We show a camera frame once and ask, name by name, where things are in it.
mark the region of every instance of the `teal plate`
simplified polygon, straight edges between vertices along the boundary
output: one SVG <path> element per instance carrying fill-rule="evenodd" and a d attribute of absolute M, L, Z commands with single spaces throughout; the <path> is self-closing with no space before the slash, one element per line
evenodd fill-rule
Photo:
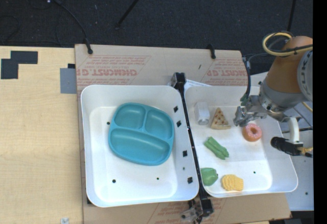
<path fill-rule="evenodd" d="M 148 166 L 160 165 L 172 151 L 174 124 L 162 110 L 125 103 L 113 115 L 108 141 L 111 150 L 122 159 Z"/>

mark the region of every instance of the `black floor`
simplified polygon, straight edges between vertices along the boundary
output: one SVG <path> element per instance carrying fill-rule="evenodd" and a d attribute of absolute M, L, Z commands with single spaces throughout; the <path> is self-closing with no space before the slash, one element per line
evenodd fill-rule
<path fill-rule="evenodd" d="M 314 211 L 292 211 L 292 219 L 274 220 L 269 224 L 314 224 Z"/>
<path fill-rule="evenodd" d="M 313 37 L 313 0 L 139 0 L 122 20 L 133 1 L 0 0 L 0 45 L 74 47 L 87 38 L 108 45 L 211 44 L 248 56 L 264 52 L 270 33 Z M 251 74 L 268 71 L 273 59 L 253 58 Z"/>

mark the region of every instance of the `black mount bracket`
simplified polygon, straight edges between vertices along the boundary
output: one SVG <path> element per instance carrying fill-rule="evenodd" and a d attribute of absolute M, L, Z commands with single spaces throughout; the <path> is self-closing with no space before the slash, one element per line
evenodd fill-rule
<path fill-rule="evenodd" d="M 206 49 L 210 50 L 210 53 L 211 53 L 211 58 L 212 59 L 215 59 L 216 58 L 216 55 L 215 55 L 215 49 L 214 47 L 212 46 L 212 44 L 208 44 Z"/>
<path fill-rule="evenodd" d="M 211 203 L 211 200 L 208 198 L 208 194 L 206 193 L 203 183 L 202 183 L 202 178 L 201 178 L 201 171 L 200 171 L 200 166 L 199 166 L 199 161 L 198 157 L 196 155 L 196 150 L 195 150 L 195 145 L 194 145 L 194 140 L 193 140 L 193 135 L 191 131 L 191 126 L 190 126 L 190 120 L 189 120 L 189 115 L 188 115 L 188 109 L 186 106 L 186 100 L 184 96 L 184 85 L 186 83 L 186 77 L 184 72 L 176 72 L 174 73 L 172 79 L 171 79 L 171 86 L 174 87 L 176 90 L 179 91 L 182 102 L 183 102 L 183 108 L 184 108 L 184 114 L 185 114 L 185 119 L 186 119 L 186 125 L 188 128 L 188 133 L 189 133 L 189 138 L 191 142 L 191 147 L 192 147 L 192 152 L 193 152 L 193 157 L 194 157 L 194 163 L 196 167 L 196 172 L 198 175 L 198 180 L 199 180 L 199 197 L 200 197 L 200 204 L 203 210 L 203 217 L 209 216 L 211 213 L 213 213 L 214 209 Z"/>

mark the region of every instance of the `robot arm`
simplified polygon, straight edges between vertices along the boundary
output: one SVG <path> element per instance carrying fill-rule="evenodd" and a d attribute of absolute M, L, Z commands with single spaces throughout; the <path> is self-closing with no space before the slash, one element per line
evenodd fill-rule
<path fill-rule="evenodd" d="M 287 36 L 288 41 L 280 51 L 272 51 L 267 41 L 274 36 Z M 292 37 L 288 33 L 274 33 L 263 40 L 263 48 L 276 58 L 260 85 L 259 95 L 245 98 L 237 107 L 234 124 L 246 126 L 251 120 L 264 119 L 267 115 L 292 127 L 292 143 L 298 142 L 295 118 L 284 112 L 304 101 L 313 101 L 313 50 L 312 38 Z"/>

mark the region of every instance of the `toy donut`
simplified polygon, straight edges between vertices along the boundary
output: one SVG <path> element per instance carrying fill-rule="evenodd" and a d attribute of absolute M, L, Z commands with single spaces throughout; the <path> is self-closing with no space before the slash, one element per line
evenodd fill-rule
<path fill-rule="evenodd" d="M 243 127 L 242 134 L 247 141 L 257 141 L 262 137 L 262 130 L 258 125 L 249 123 Z"/>

